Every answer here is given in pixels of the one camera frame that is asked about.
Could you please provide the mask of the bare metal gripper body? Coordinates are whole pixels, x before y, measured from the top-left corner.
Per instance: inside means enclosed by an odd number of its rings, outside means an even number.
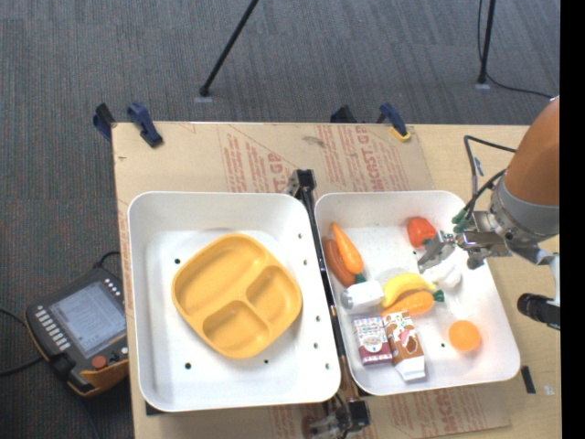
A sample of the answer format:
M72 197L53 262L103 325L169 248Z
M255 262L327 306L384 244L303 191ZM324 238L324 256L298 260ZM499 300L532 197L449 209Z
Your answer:
M522 228L506 212L464 213L455 224L457 243L470 257L504 257L522 235Z

